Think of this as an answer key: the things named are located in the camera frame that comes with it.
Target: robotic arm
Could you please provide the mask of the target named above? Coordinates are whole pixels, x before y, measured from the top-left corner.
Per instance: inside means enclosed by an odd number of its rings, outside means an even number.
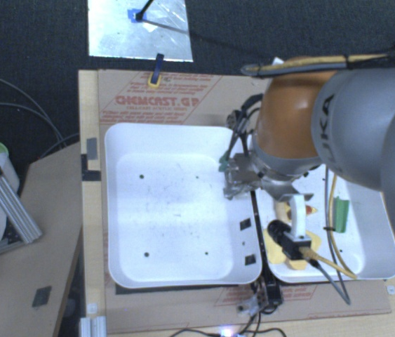
[[[248,158],[229,162],[227,197],[261,187],[287,201],[297,192],[296,178],[326,164],[346,180],[382,191],[395,233],[395,67],[275,78],[250,149]]]

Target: white tray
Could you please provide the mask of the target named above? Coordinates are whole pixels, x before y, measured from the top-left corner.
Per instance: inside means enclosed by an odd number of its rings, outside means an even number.
[[[150,124],[108,130],[109,271],[116,283],[143,288],[257,279],[262,263],[250,195],[225,199],[218,172],[231,134],[222,127]],[[251,226],[241,229],[248,219]]]
[[[310,171],[306,178],[301,177],[296,180],[294,186],[300,193],[314,194],[307,205],[315,207],[318,212],[307,217],[307,230],[317,234],[322,240],[318,254],[331,259],[326,231],[323,229],[326,226],[323,209],[324,178],[325,166],[323,165]],[[350,201],[346,232],[334,234],[345,263],[357,274],[358,279],[394,277],[395,239],[381,194],[338,178],[335,196]],[[271,198],[266,192],[257,191],[257,200],[264,229],[271,220],[276,218],[275,212]],[[338,280],[334,269],[323,263],[322,265],[333,279]],[[287,263],[275,265],[269,263],[269,268],[277,278],[288,283],[326,281],[325,277],[310,265],[305,270],[293,270],[288,267]]]

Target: blue clip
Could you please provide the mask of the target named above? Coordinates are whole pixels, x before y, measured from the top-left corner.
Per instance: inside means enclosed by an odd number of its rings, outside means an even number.
[[[127,15],[131,22],[142,22],[142,20],[141,21],[136,20],[135,17],[136,13],[139,13],[140,11],[141,11],[140,8],[129,8],[127,10]],[[144,13],[142,19],[143,20],[147,19],[147,13]]]
[[[164,55],[162,53],[156,54],[155,70],[150,74],[149,81],[147,82],[147,84],[150,87],[157,88],[158,86],[160,86],[160,81],[161,81],[160,70],[163,64],[163,59],[164,59]]]

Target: silver metal plate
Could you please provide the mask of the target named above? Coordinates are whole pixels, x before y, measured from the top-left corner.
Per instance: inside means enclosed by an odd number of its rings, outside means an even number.
[[[137,11],[148,0],[88,0],[89,54],[111,58],[192,62],[185,0],[155,0],[143,22]]]

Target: black rod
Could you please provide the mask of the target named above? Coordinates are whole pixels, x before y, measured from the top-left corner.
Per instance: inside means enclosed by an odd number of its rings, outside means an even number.
[[[149,8],[149,6],[154,2],[154,0],[149,0],[144,8],[142,8],[142,10],[139,13],[135,14],[135,19],[136,21],[142,21],[142,18],[144,17],[145,12],[147,11],[147,9]]]

